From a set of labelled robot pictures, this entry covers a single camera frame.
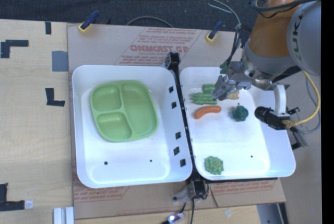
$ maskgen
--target yellow cable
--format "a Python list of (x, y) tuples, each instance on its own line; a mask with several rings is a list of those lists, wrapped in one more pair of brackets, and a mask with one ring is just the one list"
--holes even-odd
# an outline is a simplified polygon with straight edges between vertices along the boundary
[(299, 121), (292, 121), (292, 120), (283, 120), (282, 123), (287, 127), (287, 128), (290, 128), (290, 127), (293, 127), (293, 126), (297, 126), (297, 125), (300, 125), (300, 124), (303, 124), (309, 120), (311, 120), (319, 111), (320, 109), (320, 94), (319, 94), (319, 91), (317, 90), (317, 87), (315, 86), (315, 84), (313, 83), (312, 79), (310, 78), (310, 76), (308, 75), (307, 72), (303, 71), (305, 77), (307, 78), (307, 80), (309, 81), (309, 83), (311, 84), (316, 96), (317, 96), (317, 106), (314, 110), (314, 112), (307, 118), (303, 119), (303, 120), (299, 120)]

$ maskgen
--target orange sausage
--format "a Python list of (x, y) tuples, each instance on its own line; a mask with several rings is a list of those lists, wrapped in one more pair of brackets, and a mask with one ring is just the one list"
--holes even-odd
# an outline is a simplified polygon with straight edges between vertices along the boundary
[(200, 119), (203, 115), (207, 113), (219, 113), (221, 111), (221, 107), (218, 105), (209, 105), (209, 106), (204, 106), (199, 108), (195, 114), (194, 118), (195, 119)]

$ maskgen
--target black hole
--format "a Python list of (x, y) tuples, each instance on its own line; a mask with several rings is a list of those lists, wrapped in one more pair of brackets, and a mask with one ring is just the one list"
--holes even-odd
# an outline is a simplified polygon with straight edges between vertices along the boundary
[(180, 166), (183, 167), (186, 165), (186, 159), (181, 159), (180, 160)]
[(180, 148), (179, 148), (179, 147), (176, 147), (176, 148), (174, 149), (174, 155), (177, 155), (179, 152), (180, 152)]

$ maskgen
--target cardboard box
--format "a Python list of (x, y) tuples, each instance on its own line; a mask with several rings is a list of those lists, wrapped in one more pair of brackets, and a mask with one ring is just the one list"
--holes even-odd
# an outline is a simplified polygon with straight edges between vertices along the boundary
[[(180, 70), (190, 66), (219, 66), (230, 55), (234, 32), (218, 32), (213, 42), (209, 30), (92, 25), (80, 33), (78, 25), (68, 24), (68, 65), (70, 89), (71, 140), (73, 154), (73, 197), (76, 219), (179, 211), (172, 204), (173, 193), (186, 182), (91, 189), (76, 174), (71, 76), (81, 65), (163, 66), (168, 52), (178, 52)], [(233, 60), (240, 58), (236, 52)], [(230, 207), (285, 202), (279, 179), (210, 184), (206, 199), (196, 208)]]

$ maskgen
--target wooden table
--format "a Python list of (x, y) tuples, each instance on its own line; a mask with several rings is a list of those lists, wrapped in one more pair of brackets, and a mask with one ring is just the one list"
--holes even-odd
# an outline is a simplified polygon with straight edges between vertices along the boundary
[[(0, 184), (8, 184), (7, 200), (32, 200), (33, 208), (0, 212), (0, 223), (52, 223), (56, 207), (73, 206), (68, 72), (52, 71), (52, 52), (67, 52), (66, 23), (0, 20), (0, 41), (28, 40), (0, 58)], [(46, 105), (46, 88), (63, 107)], [(195, 210), (193, 223), (260, 224), (257, 207)], [(171, 213), (75, 223), (162, 223)], [(191, 215), (186, 212), (188, 222)]]

